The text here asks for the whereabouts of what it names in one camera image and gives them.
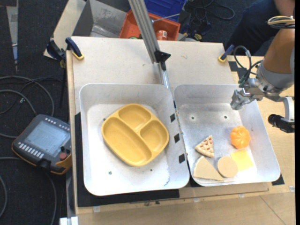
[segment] toy pizza slice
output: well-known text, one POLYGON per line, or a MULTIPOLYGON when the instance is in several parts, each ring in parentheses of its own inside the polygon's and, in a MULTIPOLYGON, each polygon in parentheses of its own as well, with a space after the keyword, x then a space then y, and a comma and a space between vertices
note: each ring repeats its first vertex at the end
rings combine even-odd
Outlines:
POLYGON ((195 146, 197 152, 205 155, 207 157, 213 158, 215 156, 213 143, 212 143, 212 135, 209 135, 205 138, 201 143, 195 146))
POLYGON ((198 159, 193 170, 195 178, 212 179, 217 181, 224 181, 224 178, 217 172, 217 170, 206 160, 204 156, 198 159))

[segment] blue bin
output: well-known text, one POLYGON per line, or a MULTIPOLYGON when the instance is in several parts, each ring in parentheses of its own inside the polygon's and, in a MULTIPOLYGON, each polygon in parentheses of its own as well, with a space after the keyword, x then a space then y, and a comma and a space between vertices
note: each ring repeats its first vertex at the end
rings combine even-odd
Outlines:
MULTIPOLYGON (((149 13, 160 17, 179 14, 187 0, 144 0, 149 13)), ((168 18, 178 22, 179 16, 168 18)))

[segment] round cracker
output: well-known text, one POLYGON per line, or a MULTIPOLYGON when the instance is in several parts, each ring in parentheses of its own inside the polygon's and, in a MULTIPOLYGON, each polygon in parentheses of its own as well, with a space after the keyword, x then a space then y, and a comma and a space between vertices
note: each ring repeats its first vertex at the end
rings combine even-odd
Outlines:
POLYGON ((217 168, 226 178, 232 178, 238 173, 238 166, 231 157, 221 157, 217 162, 217 168))

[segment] metal pole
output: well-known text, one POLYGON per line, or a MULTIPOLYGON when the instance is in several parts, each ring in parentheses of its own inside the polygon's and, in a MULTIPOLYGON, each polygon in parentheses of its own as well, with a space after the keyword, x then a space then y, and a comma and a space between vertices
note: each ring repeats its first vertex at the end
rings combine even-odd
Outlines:
MULTIPOLYGON (((160 49, 153 29, 153 24, 149 17, 148 10, 146 8, 144 0, 128 0, 128 1, 131 6, 132 12, 135 16, 136 23, 140 29, 151 62, 160 63, 159 61, 157 61, 154 54, 154 52, 160 51, 160 49)), ((167 71, 161 68, 161 64, 159 64, 158 66, 160 69, 162 84, 166 88, 170 89, 167 71)))

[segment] person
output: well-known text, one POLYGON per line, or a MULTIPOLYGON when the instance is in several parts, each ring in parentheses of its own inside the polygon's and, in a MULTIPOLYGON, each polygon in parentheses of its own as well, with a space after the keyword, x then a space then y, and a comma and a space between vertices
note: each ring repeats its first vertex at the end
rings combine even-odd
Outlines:
POLYGON ((225 45, 225 50, 230 45, 241 45, 247 48, 251 55, 272 37, 279 29, 272 28, 267 21, 275 16, 294 16, 295 0, 258 0, 248 7, 241 20, 225 45))

